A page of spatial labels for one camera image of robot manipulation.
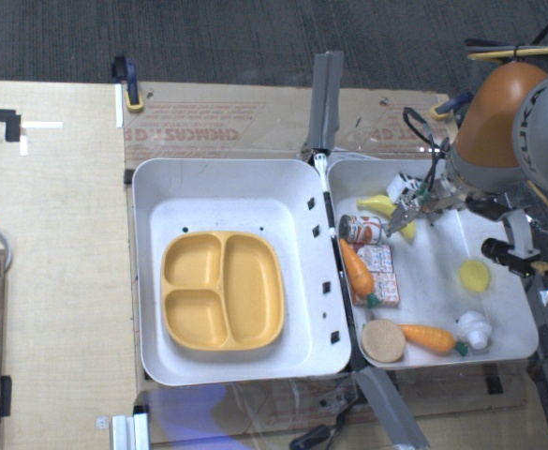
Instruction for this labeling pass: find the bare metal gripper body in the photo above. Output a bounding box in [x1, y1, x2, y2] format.
[412, 179, 472, 215]

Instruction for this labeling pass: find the yellow banana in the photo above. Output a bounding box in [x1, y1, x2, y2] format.
[356, 194, 417, 243]

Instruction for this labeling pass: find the white and orange can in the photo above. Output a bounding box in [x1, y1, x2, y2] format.
[338, 214, 388, 246]

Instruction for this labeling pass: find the white and orange carton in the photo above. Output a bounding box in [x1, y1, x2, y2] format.
[349, 272, 402, 308]
[353, 244, 394, 275]

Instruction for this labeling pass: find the white plastic tray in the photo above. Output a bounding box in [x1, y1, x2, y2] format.
[326, 157, 541, 371]
[131, 157, 353, 387]

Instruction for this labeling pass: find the orange carrot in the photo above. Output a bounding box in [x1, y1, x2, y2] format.
[338, 237, 382, 309]
[398, 322, 470, 358]

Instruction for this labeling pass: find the yellow round toy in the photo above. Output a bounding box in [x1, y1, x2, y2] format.
[458, 259, 492, 294]

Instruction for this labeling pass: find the round tan biscuit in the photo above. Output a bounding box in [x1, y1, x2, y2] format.
[361, 318, 407, 365]

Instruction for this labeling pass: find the white lumpy toy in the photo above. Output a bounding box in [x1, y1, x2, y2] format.
[456, 310, 494, 352]

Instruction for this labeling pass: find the yellow divided plate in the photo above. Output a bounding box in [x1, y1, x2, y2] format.
[159, 230, 286, 353]

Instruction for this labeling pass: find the brown cardboard board red print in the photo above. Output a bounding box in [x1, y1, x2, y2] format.
[122, 81, 528, 443]

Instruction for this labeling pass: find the black cylinder on white bracket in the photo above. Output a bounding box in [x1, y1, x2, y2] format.
[481, 207, 542, 279]

